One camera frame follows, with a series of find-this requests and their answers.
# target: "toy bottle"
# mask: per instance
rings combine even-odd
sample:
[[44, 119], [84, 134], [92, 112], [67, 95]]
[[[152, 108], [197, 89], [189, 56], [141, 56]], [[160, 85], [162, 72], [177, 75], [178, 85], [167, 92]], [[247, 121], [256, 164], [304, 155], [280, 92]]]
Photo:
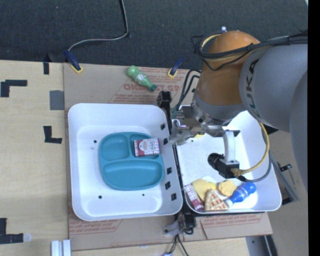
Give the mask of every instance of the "toy bottle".
[[126, 74], [133, 78], [139, 85], [147, 87], [151, 92], [157, 89], [157, 86], [150, 82], [149, 78], [134, 65], [127, 69]]
[[234, 203], [240, 203], [248, 196], [256, 192], [257, 187], [253, 182], [245, 182], [239, 186], [232, 194], [232, 196], [224, 202], [229, 206], [233, 206]]

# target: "green bottle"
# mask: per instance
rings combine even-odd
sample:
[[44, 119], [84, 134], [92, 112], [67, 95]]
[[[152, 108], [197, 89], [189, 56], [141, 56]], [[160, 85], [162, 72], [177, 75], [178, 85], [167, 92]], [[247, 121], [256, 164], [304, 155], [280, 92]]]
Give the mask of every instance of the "green bottle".
[[151, 92], [153, 92], [157, 86], [150, 82], [149, 78], [140, 71], [135, 65], [132, 65], [126, 71], [126, 74], [133, 78], [139, 85], [147, 87]]

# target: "wire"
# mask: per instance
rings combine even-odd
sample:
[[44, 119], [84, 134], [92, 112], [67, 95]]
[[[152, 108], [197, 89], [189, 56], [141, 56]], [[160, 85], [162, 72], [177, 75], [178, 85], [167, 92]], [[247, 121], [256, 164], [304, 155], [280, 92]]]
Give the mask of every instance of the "wire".
[[184, 247], [184, 245], [182, 244], [182, 242], [181, 242], [181, 240], [180, 240], [179, 234], [177, 234], [177, 235], [174, 237], [173, 245], [172, 245], [170, 251], [168, 252], [168, 254], [172, 254], [172, 253], [175, 251], [175, 249], [176, 249], [176, 247], [177, 247], [177, 240], [178, 240], [179, 244], [181, 245], [181, 247], [182, 247], [185, 255], [186, 255], [186, 256], [189, 256], [189, 254], [187, 253], [186, 248]]
[[261, 176], [259, 178], [255, 178], [255, 179], [247, 179], [246, 177], [240, 175], [238, 177], [238, 180], [240, 180], [242, 182], [260, 182], [260, 181], [262, 181], [263, 179], [265, 179], [269, 175], [269, 173], [271, 171], [271, 166], [272, 166], [272, 162], [271, 162], [271, 159], [270, 159], [270, 156], [269, 156], [268, 169], [267, 169], [266, 173], [263, 176]]
[[[262, 132], [262, 137], [263, 137], [264, 142], [266, 143], [268, 135], [266, 136], [266, 135]], [[246, 177], [240, 175], [239, 177], [237, 177], [238, 180], [240, 180], [240, 181], [242, 181], [242, 182], [260, 182], [260, 181], [262, 181], [263, 179], [265, 179], [265, 178], [269, 175], [269, 173], [270, 173], [270, 171], [271, 171], [271, 167], [272, 167], [270, 150], [269, 150], [269, 152], [268, 152], [268, 156], [269, 156], [269, 158], [268, 158], [268, 169], [267, 169], [267, 171], [265, 172], [264, 175], [262, 175], [262, 176], [259, 177], [259, 178], [255, 178], [255, 179], [247, 179]]]
[[192, 235], [194, 233], [194, 229], [191, 227], [188, 230], [185, 230], [184, 233], [186, 233], [187, 235]]
[[82, 40], [80, 42], [76, 42], [73, 45], [71, 45], [71, 47], [68, 49], [68, 52], [70, 52], [70, 50], [78, 45], [81, 45], [83, 43], [88, 43], [88, 42], [96, 42], [96, 41], [116, 41], [122, 38], [125, 38], [128, 34], [129, 34], [129, 28], [128, 28], [128, 21], [127, 21], [127, 13], [126, 13], [126, 9], [125, 9], [125, 4], [123, 0], [119, 0], [121, 5], [121, 12], [123, 15], [123, 21], [124, 21], [124, 26], [125, 26], [125, 33], [122, 36], [119, 37], [115, 37], [115, 38], [109, 38], [109, 39], [86, 39], [86, 40]]
[[[244, 47], [240, 47], [234, 50], [224, 51], [224, 52], [218, 52], [218, 53], [206, 53], [204, 52], [203, 48], [204, 46], [210, 42], [213, 39], [216, 39], [221, 34], [225, 33], [225, 30], [218, 30], [215, 31], [209, 35], [203, 36], [200, 41], [197, 43], [194, 43], [194, 38], [199, 38], [199, 36], [193, 36], [191, 38], [191, 43], [194, 48], [194, 53], [199, 55], [199, 57], [204, 61], [204, 63], [213, 71], [217, 71], [224, 67], [225, 65], [231, 64], [241, 58], [243, 58], [246, 54], [250, 53], [251, 51], [263, 48], [263, 47], [272, 47], [272, 46], [282, 46], [282, 45], [294, 45], [294, 44], [307, 44], [308, 43], [308, 30], [295, 35], [289, 35], [284, 36], [280, 38], [275, 38], [267, 41], [263, 41], [256, 44], [249, 44]], [[224, 63], [221, 66], [219, 66], [217, 69], [213, 69], [208, 61], [222, 61], [227, 60], [231, 58], [236, 58], [235, 60], [232, 60], [230, 62]]]
[[182, 244], [182, 242], [181, 242], [181, 240], [180, 240], [179, 234], [177, 234], [177, 237], [178, 237], [178, 241], [179, 241], [179, 243], [180, 243], [180, 245], [181, 245], [181, 247], [182, 247], [185, 255], [186, 255], [186, 256], [189, 256], [189, 254], [188, 254], [187, 251], [186, 251], [186, 248], [184, 247], [184, 245]]
[[194, 81], [194, 78], [199, 78], [200, 76], [199, 75], [193, 75], [190, 79], [190, 82], [188, 84], [188, 87], [186, 88], [187, 86], [187, 82], [188, 82], [188, 79], [189, 79], [189, 75], [191, 72], [198, 72], [199, 74], [201, 73], [201, 71], [199, 69], [196, 69], [196, 68], [192, 68], [188, 71], [188, 73], [186, 74], [185, 76], [185, 79], [184, 79], [184, 83], [183, 83], [183, 86], [182, 86], [182, 92], [181, 92], [181, 95], [180, 95], [180, 99], [177, 103], [177, 105], [175, 105], [175, 110], [178, 111], [179, 108], [180, 108], [180, 105], [181, 103], [184, 101], [184, 99], [186, 98], [190, 88], [191, 88], [191, 85]]
[[261, 123], [261, 122], [258, 122], [258, 123], [259, 123], [259, 125], [260, 125], [260, 127], [262, 129], [262, 132], [263, 132], [263, 135], [264, 135], [264, 138], [265, 138], [265, 151], [264, 151], [263, 157], [256, 165], [254, 165], [253, 167], [251, 167], [249, 169], [231, 168], [230, 171], [234, 173], [234, 176], [236, 178], [241, 176], [241, 175], [243, 175], [243, 174], [247, 174], [249, 172], [252, 172], [256, 168], [261, 166], [262, 163], [266, 160], [266, 158], [268, 156], [269, 148], [270, 148], [270, 141], [269, 141], [268, 133], [267, 133], [267, 130], [266, 130], [265, 126], [263, 125], [263, 123]]

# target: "blue bottle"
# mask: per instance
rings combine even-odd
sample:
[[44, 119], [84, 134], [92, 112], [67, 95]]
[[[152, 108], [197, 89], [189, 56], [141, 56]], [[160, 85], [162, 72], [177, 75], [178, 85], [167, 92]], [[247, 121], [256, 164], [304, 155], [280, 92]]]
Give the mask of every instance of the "blue bottle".
[[256, 192], [257, 187], [252, 182], [245, 182], [239, 186], [232, 194], [232, 196], [224, 202], [229, 206], [233, 206], [234, 203], [240, 203], [245, 200], [248, 196]]

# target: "blue divided plate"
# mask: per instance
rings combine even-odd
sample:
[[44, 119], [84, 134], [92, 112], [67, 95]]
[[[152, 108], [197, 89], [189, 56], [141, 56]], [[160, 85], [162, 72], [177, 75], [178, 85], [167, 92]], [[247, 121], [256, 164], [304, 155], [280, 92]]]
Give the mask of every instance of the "blue divided plate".
[[104, 137], [99, 146], [99, 162], [104, 182], [115, 190], [144, 190], [164, 178], [161, 154], [135, 156], [134, 141], [150, 139], [147, 134], [119, 132]]

